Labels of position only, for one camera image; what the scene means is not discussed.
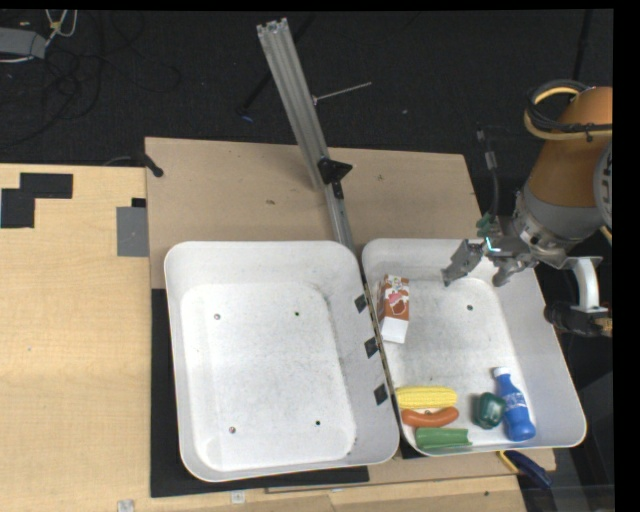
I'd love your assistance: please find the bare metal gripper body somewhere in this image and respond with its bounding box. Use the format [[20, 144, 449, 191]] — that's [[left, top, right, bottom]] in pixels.
[[481, 215, 570, 270]]

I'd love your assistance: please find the white plastic tray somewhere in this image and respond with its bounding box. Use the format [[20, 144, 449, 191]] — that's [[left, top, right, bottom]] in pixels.
[[360, 237, 588, 458], [163, 240, 402, 483]]

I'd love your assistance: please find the brown and white carton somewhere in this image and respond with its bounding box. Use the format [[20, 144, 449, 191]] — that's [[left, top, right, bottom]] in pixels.
[[375, 273, 412, 345]]

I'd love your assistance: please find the blue bottle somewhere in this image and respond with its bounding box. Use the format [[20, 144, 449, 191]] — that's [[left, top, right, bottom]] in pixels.
[[491, 366, 538, 443]]

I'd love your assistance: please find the dark green can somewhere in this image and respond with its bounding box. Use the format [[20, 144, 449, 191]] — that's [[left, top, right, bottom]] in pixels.
[[471, 391, 506, 431]]

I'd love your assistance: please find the yellow corn cob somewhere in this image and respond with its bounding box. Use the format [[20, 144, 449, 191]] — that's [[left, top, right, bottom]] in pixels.
[[394, 385, 459, 410]]

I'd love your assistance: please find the orange sausage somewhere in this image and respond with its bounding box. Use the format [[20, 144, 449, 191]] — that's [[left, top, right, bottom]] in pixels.
[[400, 405, 461, 429]]

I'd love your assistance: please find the green pepper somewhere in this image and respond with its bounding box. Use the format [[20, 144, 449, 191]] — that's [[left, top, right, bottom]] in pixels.
[[414, 426, 474, 451]]

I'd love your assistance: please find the brown cardboard board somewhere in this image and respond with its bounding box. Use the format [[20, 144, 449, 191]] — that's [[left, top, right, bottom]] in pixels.
[[144, 137, 558, 496]]

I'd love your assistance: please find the black cylinder on white bracket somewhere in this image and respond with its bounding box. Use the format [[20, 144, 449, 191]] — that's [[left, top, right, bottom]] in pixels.
[[543, 255, 613, 338]]

